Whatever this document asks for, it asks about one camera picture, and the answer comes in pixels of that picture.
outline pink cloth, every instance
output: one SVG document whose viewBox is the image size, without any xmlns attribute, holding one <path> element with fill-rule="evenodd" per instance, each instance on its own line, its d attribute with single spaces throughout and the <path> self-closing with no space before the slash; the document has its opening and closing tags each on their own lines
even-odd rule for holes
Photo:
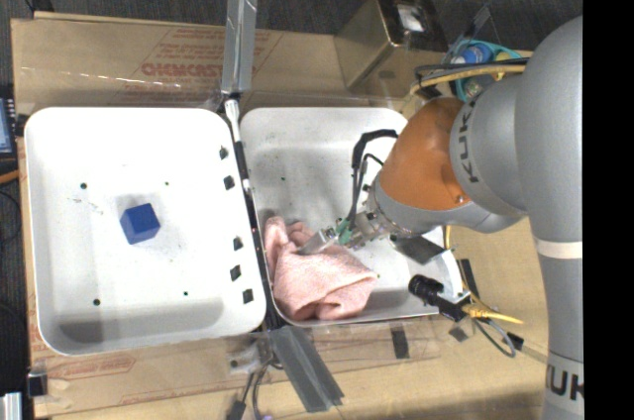
<svg viewBox="0 0 634 420">
<path fill-rule="evenodd" d="M 310 256 L 297 254 L 314 235 L 303 223 L 266 221 L 264 247 L 273 297 L 295 321 L 339 320 L 364 310 L 377 275 L 341 246 Z"/>
</svg>

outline white label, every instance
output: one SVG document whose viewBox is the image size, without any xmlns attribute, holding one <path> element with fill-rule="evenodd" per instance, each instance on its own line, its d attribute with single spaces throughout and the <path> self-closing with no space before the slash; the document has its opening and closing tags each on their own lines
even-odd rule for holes
<svg viewBox="0 0 634 420">
<path fill-rule="evenodd" d="M 537 253 L 543 257 L 554 258 L 558 260 L 579 260 L 583 258 L 583 242 L 549 242 L 542 241 L 537 237 L 535 247 Z"/>
<path fill-rule="evenodd" d="M 546 367 L 544 398 L 554 406 L 583 416 L 585 413 L 583 363 L 550 353 Z"/>
</svg>

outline blue cube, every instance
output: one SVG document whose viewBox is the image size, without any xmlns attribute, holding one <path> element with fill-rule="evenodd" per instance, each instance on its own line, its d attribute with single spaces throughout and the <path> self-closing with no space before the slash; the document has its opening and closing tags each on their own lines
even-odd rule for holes
<svg viewBox="0 0 634 420">
<path fill-rule="evenodd" d="M 151 239 L 160 228 L 159 219 L 151 203 L 127 209 L 121 217 L 121 227 L 130 244 Z"/>
</svg>

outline white band on robot arm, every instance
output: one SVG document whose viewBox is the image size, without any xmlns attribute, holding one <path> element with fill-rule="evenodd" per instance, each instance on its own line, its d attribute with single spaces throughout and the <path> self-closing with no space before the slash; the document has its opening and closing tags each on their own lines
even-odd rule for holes
<svg viewBox="0 0 634 420">
<path fill-rule="evenodd" d="M 543 257 L 556 260 L 579 260 L 583 258 L 583 241 L 579 242 L 549 242 L 533 236 L 537 253 Z"/>
</svg>

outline pink towel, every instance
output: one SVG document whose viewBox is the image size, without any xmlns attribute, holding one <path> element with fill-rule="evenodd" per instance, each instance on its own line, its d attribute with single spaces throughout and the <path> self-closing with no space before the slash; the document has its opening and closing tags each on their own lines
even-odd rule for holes
<svg viewBox="0 0 634 420">
<path fill-rule="evenodd" d="M 295 321 L 357 316 L 366 307 L 376 273 L 341 246 L 298 255 L 313 235 L 303 223 L 286 228 L 280 217 L 266 221 L 264 247 L 277 305 Z"/>
</svg>

